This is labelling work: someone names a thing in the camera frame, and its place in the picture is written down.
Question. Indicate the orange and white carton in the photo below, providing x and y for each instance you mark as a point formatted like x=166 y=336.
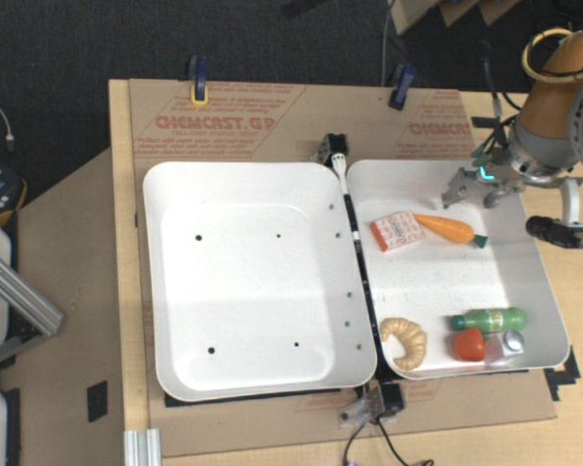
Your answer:
x=396 y=231

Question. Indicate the black cylinder on white bracket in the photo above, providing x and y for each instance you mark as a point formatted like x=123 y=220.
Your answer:
x=563 y=221

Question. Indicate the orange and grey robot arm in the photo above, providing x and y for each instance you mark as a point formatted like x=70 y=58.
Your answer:
x=554 y=109

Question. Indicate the white carton with silver cap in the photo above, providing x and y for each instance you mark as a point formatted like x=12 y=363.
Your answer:
x=503 y=346

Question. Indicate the orange carrot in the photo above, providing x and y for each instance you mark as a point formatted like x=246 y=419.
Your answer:
x=447 y=229

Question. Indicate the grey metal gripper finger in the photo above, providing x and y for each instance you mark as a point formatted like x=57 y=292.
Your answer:
x=458 y=188
x=498 y=195

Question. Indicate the green bottle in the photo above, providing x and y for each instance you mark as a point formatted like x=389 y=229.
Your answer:
x=490 y=319

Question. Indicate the red pepper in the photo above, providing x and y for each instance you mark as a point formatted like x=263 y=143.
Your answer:
x=468 y=344

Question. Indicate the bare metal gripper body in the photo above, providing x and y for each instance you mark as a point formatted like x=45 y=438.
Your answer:
x=501 y=172

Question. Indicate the white plastic tray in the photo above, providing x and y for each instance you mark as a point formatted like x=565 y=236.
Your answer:
x=447 y=279
x=252 y=279

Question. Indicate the thin black and white rod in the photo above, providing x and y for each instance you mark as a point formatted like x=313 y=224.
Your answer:
x=355 y=241

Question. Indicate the brown cardboard board red print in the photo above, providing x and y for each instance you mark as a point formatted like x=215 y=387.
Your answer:
x=316 y=124

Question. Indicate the beige croissant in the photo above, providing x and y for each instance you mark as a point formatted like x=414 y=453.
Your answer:
x=410 y=340

